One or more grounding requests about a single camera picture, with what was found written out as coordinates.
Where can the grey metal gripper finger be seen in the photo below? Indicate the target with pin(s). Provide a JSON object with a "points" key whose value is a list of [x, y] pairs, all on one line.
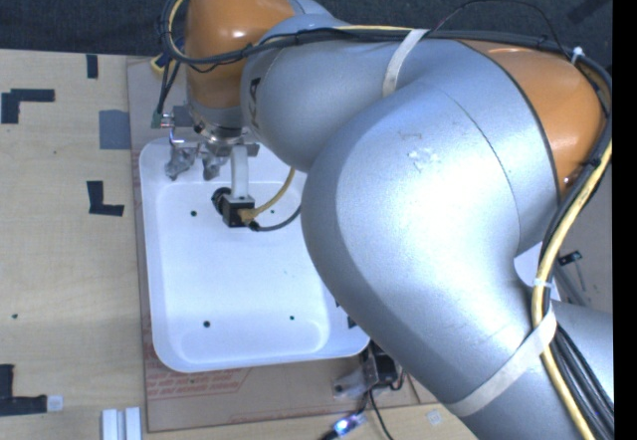
{"points": [[180, 161], [214, 166]]}

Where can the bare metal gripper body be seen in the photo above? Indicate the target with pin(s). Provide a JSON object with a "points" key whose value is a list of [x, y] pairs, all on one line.
{"points": [[221, 142]]}

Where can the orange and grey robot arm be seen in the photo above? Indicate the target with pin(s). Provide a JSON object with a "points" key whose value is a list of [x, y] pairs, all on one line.
{"points": [[423, 189]]}

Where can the white plastic tray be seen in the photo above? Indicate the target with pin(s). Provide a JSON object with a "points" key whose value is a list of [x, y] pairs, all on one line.
{"points": [[239, 274]]}

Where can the brown cardboard board, red print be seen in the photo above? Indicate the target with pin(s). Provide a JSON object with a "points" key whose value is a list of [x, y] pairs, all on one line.
{"points": [[278, 398]]}

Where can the black cylinder on white bracket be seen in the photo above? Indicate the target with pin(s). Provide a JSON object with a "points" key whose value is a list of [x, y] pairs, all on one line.
{"points": [[238, 211]]}

